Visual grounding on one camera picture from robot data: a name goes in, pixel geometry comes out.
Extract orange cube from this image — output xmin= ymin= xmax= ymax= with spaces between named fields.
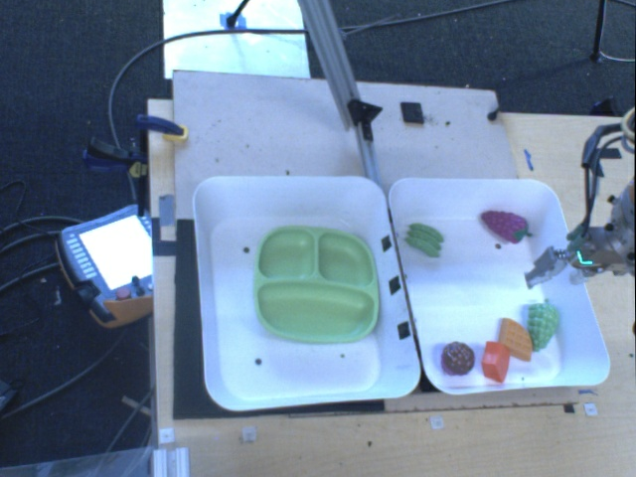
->
xmin=480 ymin=340 xmax=512 ymax=384

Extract orange waffle biscuit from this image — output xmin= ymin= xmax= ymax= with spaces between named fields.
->
xmin=497 ymin=317 xmax=535 ymax=364

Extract black block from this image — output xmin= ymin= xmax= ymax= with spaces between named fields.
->
xmin=400 ymin=101 xmax=426 ymax=125

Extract green divided plate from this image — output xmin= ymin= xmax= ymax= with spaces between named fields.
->
xmin=252 ymin=225 xmax=382 ymax=345

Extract dark red raspberry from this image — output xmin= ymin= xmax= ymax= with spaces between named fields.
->
xmin=440 ymin=341 xmax=477 ymax=378

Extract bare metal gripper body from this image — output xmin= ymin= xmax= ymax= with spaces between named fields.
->
xmin=565 ymin=195 xmax=636 ymax=275

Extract white plastic tray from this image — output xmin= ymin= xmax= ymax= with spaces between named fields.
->
xmin=388 ymin=177 xmax=612 ymax=397
xmin=192 ymin=175 xmax=423 ymax=412

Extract green grapes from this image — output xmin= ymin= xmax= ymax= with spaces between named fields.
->
xmin=526 ymin=299 xmax=561 ymax=353

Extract green pea pods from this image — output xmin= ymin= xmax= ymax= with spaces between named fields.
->
xmin=403 ymin=223 xmax=445 ymax=259

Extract purple grapes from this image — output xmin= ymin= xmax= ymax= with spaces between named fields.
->
xmin=479 ymin=210 xmax=533 ymax=244

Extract pale flat board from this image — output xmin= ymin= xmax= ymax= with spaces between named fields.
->
xmin=171 ymin=70 xmax=580 ymax=414

